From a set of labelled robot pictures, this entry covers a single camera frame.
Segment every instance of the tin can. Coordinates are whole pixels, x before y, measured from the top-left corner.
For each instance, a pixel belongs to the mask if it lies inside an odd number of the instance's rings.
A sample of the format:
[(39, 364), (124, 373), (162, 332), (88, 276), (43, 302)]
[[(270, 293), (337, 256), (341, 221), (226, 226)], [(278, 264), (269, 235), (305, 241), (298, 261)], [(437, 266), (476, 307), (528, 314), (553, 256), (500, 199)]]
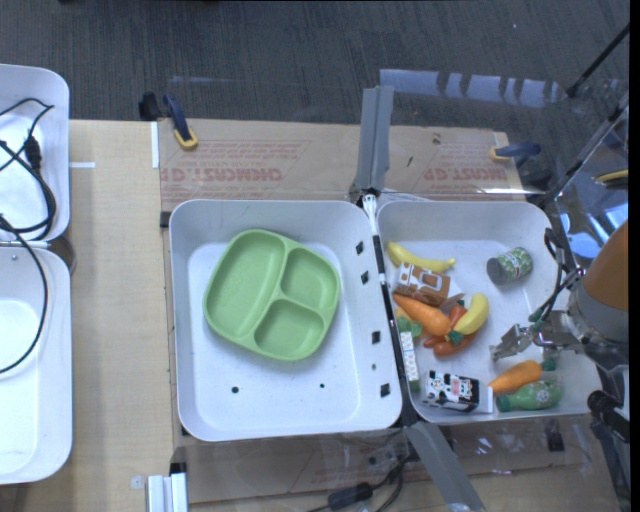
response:
[(494, 284), (507, 284), (526, 276), (533, 268), (531, 255), (516, 247), (487, 261), (487, 274)]

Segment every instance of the white tray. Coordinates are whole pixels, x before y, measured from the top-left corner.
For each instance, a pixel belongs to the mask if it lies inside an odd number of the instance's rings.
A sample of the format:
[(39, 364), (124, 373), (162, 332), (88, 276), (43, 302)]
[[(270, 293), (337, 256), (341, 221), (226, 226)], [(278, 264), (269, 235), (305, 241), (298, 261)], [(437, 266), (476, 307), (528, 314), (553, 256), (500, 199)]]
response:
[[(69, 224), (69, 88), (53, 71), (0, 64), (0, 112), (25, 98), (37, 98), (54, 106), (40, 118), (33, 132), (42, 153), (42, 176), (57, 203), (54, 222), (47, 235), (51, 240), (61, 235)], [(28, 102), (0, 116), (0, 139), (17, 152), (42, 110), (40, 104)], [(10, 158), (0, 148), (0, 166)], [(0, 172), (0, 204), (2, 213), (16, 228), (33, 226), (47, 215), (39, 185), (17, 162)], [(25, 237), (33, 239), (41, 231)], [(0, 230), (0, 240), (13, 238)]]
[[(529, 314), (553, 291), (557, 266), (544, 245), (544, 231), (550, 224), (542, 210), (517, 201), (397, 201), (380, 208), (378, 226), (383, 242), (398, 242), (424, 257), (454, 257), (456, 263), (447, 275), (468, 294), (467, 305), (476, 291), (484, 292), (489, 298), (489, 319), (463, 352), (437, 359), (432, 349), (416, 346), (421, 373), (431, 369), (447, 371), (477, 378), (486, 384), (524, 359), (542, 360), (542, 349), (534, 345), (496, 363), (492, 362), (489, 351), (489, 345), (497, 345), (513, 324), (529, 325)], [(517, 246), (531, 254), (534, 262), (531, 274), (507, 286), (494, 285), (486, 273), (487, 260)], [(396, 267), (386, 252), (385, 268), (393, 287)], [(499, 413), (494, 409), (492, 414), (466, 414), (425, 405), (418, 392), (413, 392), (411, 399), (420, 416), (439, 424), (588, 412), (587, 397), (600, 389), (593, 362), (583, 355), (563, 351), (558, 361), (558, 375), (565, 390), (562, 401), (554, 408), (540, 411)]]
[[(307, 245), (340, 275), (331, 327), (306, 359), (266, 358), (220, 338), (206, 324), (202, 298), (209, 276), (231, 238), (250, 228)], [(169, 232), (178, 412), (194, 437), (339, 433), (396, 421), (402, 406), (398, 372), (362, 210), (340, 201), (193, 200), (175, 209)]]
[[(42, 335), (16, 368), (0, 374), (0, 485), (48, 477), (72, 443), (71, 300), (69, 270), (55, 254), (35, 249), (49, 287)], [(43, 286), (26, 249), (0, 249), (0, 367), (34, 338)]]

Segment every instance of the table surface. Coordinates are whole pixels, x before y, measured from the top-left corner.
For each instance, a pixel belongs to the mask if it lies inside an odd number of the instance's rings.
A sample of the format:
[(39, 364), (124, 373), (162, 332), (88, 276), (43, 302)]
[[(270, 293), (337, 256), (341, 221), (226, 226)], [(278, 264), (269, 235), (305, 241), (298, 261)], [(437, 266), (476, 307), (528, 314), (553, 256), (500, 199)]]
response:
[[(2, 510), (143, 511), (146, 477), (168, 473), (174, 452), (170, 338), (160, 176), (152, 156), (149, 123), (70, 122), (71, 162), (95, 162), (71, 169), (73, 448), (51, 477), (0, 489), (0, 505), (15, 502)], [(588, 418), (580, 421), (588, 425)], [(579, 464), (473, 476), (472, 484), (488, 510), (618, 510), (602, 450), (593, 439), (580, 444)], [(193, 508), (322, 504), (323, 495), (303, 495)], [(448, 510), (430, 481), (407, 484), (394, 507)]]

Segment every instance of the plastic bottle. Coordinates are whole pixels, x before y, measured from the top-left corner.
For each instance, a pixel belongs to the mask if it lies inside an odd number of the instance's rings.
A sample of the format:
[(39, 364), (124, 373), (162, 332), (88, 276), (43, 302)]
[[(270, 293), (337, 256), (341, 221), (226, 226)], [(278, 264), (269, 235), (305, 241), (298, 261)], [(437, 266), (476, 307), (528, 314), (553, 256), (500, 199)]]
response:
[(518, 388), (508, 395), (496, 397), (496, 407), (500, 412), (518, 409), (536, 411), (556, 405), (562, 398), (562, 387), (557, 380), (540, 380)]

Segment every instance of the orange carrot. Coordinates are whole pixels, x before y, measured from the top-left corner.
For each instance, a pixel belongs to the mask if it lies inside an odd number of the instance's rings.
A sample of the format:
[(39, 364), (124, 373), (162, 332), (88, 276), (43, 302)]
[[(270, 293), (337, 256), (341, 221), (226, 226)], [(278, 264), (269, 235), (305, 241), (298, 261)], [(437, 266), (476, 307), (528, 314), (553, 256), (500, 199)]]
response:
[(548, 359), (542, 364), (533, 359), (527, 359), (506, 369), (488, 385), (493, 388), (494, 394), (508, 393), (530, 382), (536, 382), (542, 375), (542, 370), (553, 369), (555, 369), (553, 359)]
[(397, 293), (393, 294), (393, 300), (434, 336), (444, 336), (451, 330), (449, 318), (441, 309)]
[[(464, 307), (464, 301), (457, 301), (453, 306), (451, 306), (451, 309), (449, 309), (449, 323), (451, 325), (456, 325), (456, 322), (460, 320), (460, 318), (462, 318), (462, 315), (464, 315), (466, 312), (467, 308)], [(445, 341), (447, 341), (447, 339), (444, 336), (431, 336), (430, 338), (427, 338), (422, 342), (422, 346), (433, 347), (434, 345), (443, 343)]]
[(471, 342), (476, 337), (476, 334), (478, 334), (478, 331), (467, 334), (457, 345), (454, 345), (450, 341), (447, 341), (445, 343), (438, 343), (433, 347), (433, 355), (436, 357), (447, 357), (452, 356), (453, 354), (457, 354), (461, 350), (471, 345)]

